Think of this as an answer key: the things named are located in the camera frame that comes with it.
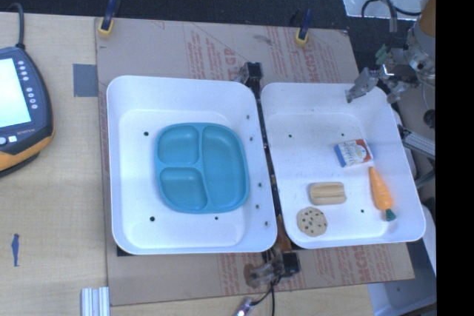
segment orange carrot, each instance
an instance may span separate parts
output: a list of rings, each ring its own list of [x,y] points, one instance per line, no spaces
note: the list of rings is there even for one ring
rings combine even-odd
[[[387,221],[395,220],[396,216],[391,210],[393,206],[393,200],[387,185],[375,167],[369,167],[369,176],[375,206],[381,211],[385,211],[385,218]]]

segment blue divided plate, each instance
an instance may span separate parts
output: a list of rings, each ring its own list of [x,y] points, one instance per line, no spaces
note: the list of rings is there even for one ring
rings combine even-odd
[[[247,160],[240,138],[211,123],[174,124],[156,139],[158,190],[179,212],[229,212],[249,193]]]

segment blue marker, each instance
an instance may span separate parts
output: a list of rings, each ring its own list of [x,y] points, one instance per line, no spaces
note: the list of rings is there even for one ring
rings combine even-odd
[[[15,235],[13,236],[13,241],[12,241],[13,262],[14,262],[15,267],[20,266],[18,265],[18,250],[20,247],[20,243],[18,241],[19,238],[20,238],[20,235],[15,233]]]

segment device screen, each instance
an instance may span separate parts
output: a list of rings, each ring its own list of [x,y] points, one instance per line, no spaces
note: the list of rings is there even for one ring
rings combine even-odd
[[[0,59],[0,128],[31,121],[15,62]]]

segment cardboard sheet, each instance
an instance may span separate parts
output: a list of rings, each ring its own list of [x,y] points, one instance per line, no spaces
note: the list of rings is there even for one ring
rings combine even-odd
[[[107,143],[107,85],[120,75],[234,80],[247,61],[261,63],[265,84],[352,83],[358,75],[348,35],[342,30],[310,30],[304,47],[294,43],[296,28],[184,21],[116,19],[112,33],[97,32],[97,70],[105,204],[107,275],[113,306],[266,292],[244,279],[246,265],[260,266],[252,254],[132,256],[117,249],[110,219]],[[301,271],[276,291],[346,286],[412,279],[405,243],[298,250]]]

